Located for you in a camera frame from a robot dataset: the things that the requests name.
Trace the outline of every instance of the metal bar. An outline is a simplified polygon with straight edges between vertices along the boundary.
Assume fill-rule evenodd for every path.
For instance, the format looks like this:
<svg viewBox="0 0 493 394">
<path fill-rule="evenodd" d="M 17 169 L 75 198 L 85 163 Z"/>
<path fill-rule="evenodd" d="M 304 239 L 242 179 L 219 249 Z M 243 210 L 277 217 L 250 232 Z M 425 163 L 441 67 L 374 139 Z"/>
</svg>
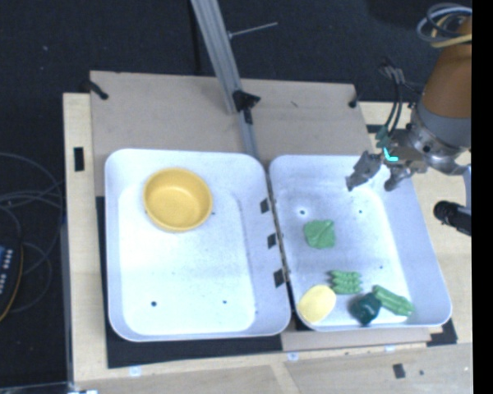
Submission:
<svg viewBox="0 0 493 394">
<path fill-rule="evenodd" d="M 230 112 L 237 112 L 233 101 L 233 93 L 236 90 L 242 90 L 241 79 L 237 71 L 228 34 L 224 27 L 218 1 L 191 0 L 191 4 L 205 40 L 206 49 L 214 67 L 214 73 L 223 88 L 227 109 Z M 245 151 L 254 158 L 259 159 L 253 125 L 246 121 L 244 112 L 238 116 L 238 119 Z"/>
</svg>

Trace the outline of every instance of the black bracket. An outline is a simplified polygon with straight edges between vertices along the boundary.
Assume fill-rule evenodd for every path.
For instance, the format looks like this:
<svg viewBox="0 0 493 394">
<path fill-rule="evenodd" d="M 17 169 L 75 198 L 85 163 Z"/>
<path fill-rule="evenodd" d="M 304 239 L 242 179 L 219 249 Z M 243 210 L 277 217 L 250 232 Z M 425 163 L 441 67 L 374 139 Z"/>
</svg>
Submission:
<svg viewBox="0 0 493 394">
<path fill-rule="evenodd" d="M 254 108 L 258 102 L 260 102 L 261 98 L 259 96 L 248 94 L 247 92 L 243 92 L 242 90 L 236 90 L 232 94 L 232 97 L 233 102 L 236 105 L 237 112 L 243 111 L 245 122 L 247 124 L 252 124 L 251 109 Z"/>
</svg>

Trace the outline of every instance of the white tray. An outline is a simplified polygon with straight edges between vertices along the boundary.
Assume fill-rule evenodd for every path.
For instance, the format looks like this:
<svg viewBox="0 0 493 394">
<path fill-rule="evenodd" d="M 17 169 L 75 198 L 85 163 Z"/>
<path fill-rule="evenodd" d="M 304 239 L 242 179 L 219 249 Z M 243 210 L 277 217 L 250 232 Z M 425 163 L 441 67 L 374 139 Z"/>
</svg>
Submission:
<svg viewBox="0 0 493 394">
<path fill-rule="evenodd" d="M 381 309 L 369 328 L 436 326 L 451 315 L 451 302 L 410 179 L 384 190 L 389 170 L 382 167 L 351 192 L 345 177 L 358 156 L 286 155 L 270 164 L 274 209 L 282 235 L 293 298 L 317 284 L 329 284 L 330 270 L 362 275 L 362 294 L 375 284 L 406 296 L 415 307 L 409 317 Z M 335 245 L 311 248 L 304 225 L 334 221 Z M 338 295 L 334 310 L 307 324 L 316 331 L 361 328 L 348 311 L 353 295 Z"/>
<path fill-rule="evenodd" d="M 214 207 L 192 231 L 146 216 L 146 178 L 166 167 L 201 176 Z M 130 341 L 258 337 L 291 312 L 266 176 L 240 153 L 121 149 L 105 163 L 108 315 Z"/>
</svg>

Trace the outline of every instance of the bowl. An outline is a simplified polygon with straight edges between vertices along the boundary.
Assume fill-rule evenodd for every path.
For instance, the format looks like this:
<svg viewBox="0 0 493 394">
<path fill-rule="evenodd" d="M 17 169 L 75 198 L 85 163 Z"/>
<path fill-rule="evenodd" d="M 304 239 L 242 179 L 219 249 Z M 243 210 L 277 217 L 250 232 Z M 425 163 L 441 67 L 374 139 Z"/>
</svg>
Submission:
<svg viewBox="0 0 493 394">
<path fill-rule="evenodd" d="M 145 182 L 146 214 L 166 231 L 190 231 L 212 212 L 212 193 L 197 174 L 180 167 L 155 172 Z"/>
</svg>

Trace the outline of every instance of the green block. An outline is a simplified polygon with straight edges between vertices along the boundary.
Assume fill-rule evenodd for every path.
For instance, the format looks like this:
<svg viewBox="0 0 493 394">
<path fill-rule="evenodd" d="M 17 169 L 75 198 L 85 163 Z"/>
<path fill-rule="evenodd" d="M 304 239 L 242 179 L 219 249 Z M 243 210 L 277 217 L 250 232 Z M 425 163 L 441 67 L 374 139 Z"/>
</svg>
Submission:
<svg viewBox="0 0 493 394">
<path fill-rule="evenodd" d="M 313 220 L 303 227 L 306 243 L 313 248 L 334 246 L 334 222 L 331 220 Z"/>
</svg>

